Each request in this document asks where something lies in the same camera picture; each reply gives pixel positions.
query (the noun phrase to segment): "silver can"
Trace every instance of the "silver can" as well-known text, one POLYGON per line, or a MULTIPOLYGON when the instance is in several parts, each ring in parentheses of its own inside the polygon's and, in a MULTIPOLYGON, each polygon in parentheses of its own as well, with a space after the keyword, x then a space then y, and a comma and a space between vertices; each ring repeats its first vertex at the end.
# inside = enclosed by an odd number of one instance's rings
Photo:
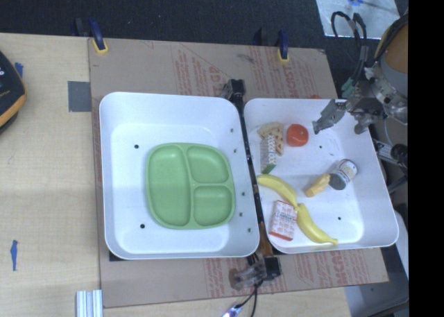
POLYGON ((344 190, 350 181, 358 174, 356 164, 351 160, 342 159, 330 174, 329 185, 336 190, 344 190))

